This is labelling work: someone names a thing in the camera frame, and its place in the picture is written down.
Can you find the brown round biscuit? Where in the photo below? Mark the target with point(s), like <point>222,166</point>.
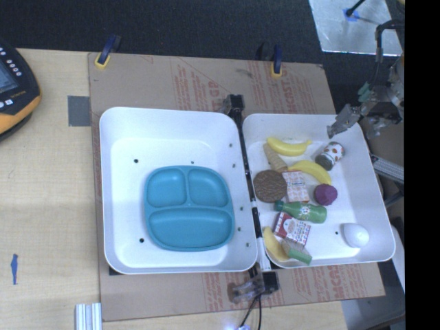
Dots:
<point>269,186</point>

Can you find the green bottle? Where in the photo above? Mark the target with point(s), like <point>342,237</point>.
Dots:
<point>307,212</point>

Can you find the white plastic tray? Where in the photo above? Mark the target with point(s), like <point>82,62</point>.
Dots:
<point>364,191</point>
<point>127,191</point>

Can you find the white egg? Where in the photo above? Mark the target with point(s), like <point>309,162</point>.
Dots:
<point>356,235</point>

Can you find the brown cardboard board red print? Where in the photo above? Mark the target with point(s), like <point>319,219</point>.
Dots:
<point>154,81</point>

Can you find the blue divided plate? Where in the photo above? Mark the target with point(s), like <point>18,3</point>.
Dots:
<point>189,225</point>

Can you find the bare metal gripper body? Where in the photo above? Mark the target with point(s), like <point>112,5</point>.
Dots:
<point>386,107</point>

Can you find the purple grapes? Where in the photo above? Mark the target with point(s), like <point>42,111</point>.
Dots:
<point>325,194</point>

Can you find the small can with orange print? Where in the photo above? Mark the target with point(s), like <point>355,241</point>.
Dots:
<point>331,154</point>

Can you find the orange and white carton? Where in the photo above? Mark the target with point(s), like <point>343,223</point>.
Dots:
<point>297,187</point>

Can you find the thin black and white rod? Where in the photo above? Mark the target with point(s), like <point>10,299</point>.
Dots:
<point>247,170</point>

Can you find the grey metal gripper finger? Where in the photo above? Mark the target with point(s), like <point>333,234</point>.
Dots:
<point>343,120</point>
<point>377,128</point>

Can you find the tan ice cream cone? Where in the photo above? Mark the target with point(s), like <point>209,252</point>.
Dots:
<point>276,160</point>

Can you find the red and white carton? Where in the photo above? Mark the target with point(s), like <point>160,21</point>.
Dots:
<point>292,230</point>

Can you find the yellow banana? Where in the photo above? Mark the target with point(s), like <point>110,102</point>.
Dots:
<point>314,171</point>
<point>287,147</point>
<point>273,247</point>

